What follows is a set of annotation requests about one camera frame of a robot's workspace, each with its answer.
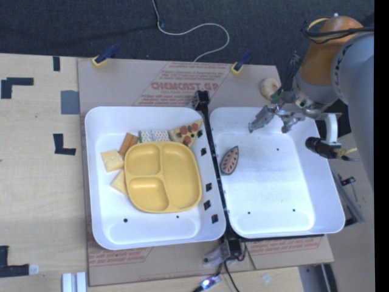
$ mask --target divided yellow plate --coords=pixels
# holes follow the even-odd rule
[[[192,151],[178,142],[147,142],[125,156],[128,196],[145,212],[189,210],[200,202],[201,179]]]

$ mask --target cardboard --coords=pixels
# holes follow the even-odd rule
[[[188,276],[208,276],[216,267],[204,266],[202,256],[217,241],[110,251],[99,246],[91,231],[88,165],[84,117],[97,106],[187,106],[197,90],[207,90],[209,112],[222,106],[263,106],[260,93],[266,78],[280,81],[275,66],[109,59],[96,68],[91,59],[78,59],[84,194],[88,230],[89,285],[138,282]],[[230,271],[281,268],[333,261],[326,236],[248,242],[248,257]]]

